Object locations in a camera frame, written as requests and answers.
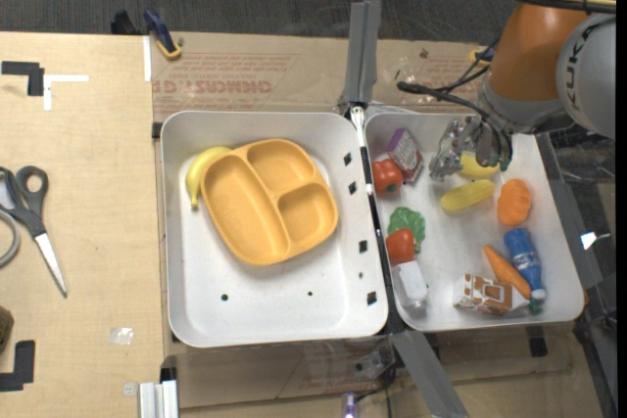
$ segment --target black scissors handle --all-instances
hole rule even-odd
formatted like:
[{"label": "black scissors handle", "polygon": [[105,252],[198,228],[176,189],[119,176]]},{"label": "black scissors handle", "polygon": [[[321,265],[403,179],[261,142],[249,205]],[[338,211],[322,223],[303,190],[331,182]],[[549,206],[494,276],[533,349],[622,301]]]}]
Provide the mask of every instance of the black scissors handle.
[{"label": "black scissors handle", "polygon": [[[29,230],[32,237],[46,233],[42,221],[43,198],[48,191],[48,175],[39,167],[27,165],[17,174],[6,167],[0,167],[0,174],[4,174],[9,196],[13,200],[13,207],[7,208],[0,204],[0,209],[21,221]],[[28,179],[36,176],[41,181],[41,186],[36,190],[28,188]]]}]

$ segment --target orange carrot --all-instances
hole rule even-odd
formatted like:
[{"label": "orange carrot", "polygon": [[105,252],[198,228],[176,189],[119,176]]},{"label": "orange carrot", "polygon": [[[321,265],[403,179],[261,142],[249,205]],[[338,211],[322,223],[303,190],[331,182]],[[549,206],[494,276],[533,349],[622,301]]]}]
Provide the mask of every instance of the orange carrot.
[{"label": "orange carrot", "polygon": [[497,250],[487,244],[483,247],[483,252],[490,261],[490,265],[494,270],[497,279],[502,282],[511,284],[518,292],[527,300],[531,298],[531,286],[529,283],[518,273],[504,257],[502,257]]}]

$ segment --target orange toy vegetable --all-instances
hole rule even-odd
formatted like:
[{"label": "orange toy vegetable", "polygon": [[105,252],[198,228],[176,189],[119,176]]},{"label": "orange toy vegetable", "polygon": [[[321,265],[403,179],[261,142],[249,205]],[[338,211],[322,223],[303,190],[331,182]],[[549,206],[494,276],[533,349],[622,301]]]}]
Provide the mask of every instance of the orange toy vegetable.
[{"label": "orange toy vegetable", "polygon": [[529,286],[529,283],[518,273],[518,270],[504,257],[499,255],[499,252],[492,246],[486,244],[483,247],[483,252],[486,254],[488,261],[490,261],[490,266],[492,266],[497,279],[501,282],[511,284],[525,299],[529,300],[531,298],[531,286]]},{"label": "orange toy vegetable", "polygon": [[403,173],[391,159],[372,163],[372,178],[377,194],[396,192],[403,184]]},{"label": "orange toy vegetable", "polygon": [[390,261],[394,264],[413,260],[413,233],[408,228],[401,228],[385,239]]},{"label": "orange toy vegetable", "polygon": [[501,187],[497,215],[503,225],[518,226],[529,215],[531,192],[521,179],[511,179]]}]

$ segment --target scissors blade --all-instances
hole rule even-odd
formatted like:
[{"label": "scissors blade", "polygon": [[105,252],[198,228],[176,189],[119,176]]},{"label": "scissors blade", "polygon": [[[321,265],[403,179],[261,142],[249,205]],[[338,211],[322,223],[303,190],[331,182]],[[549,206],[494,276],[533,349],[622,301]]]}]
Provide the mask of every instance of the scissors blade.
[{"label": "scissors blade", "polygon": [[66,289],[66,283],[63,280],[63,276],[61,275],[61,268],[59,268],[59,263],[57,262],[57,257],[55,256],[55,252],[52,249],[52,244],[50,243],[50,238],[47,233],[43,233],[35,237],[35,241],[39,246],[39,250],[43,254],[43,258],[46,260],[46,264],[52,273],[52,276],[59,286],[61,293],[63,293],[64,297],[68,297],[68,290]]}]

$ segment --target orange divided plate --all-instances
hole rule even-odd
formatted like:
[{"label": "orange divided plate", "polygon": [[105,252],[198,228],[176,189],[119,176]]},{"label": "orange divided plate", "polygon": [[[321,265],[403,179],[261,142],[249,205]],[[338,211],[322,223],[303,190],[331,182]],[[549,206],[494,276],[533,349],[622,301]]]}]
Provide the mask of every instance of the orange divided plate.
[{"label": "orange divided plate", "polygon": [[201,192],[217,231],[241,260],[279,263],[335,230],[338,209],[310,156],[294,142],[268,139],[208,164]]}]

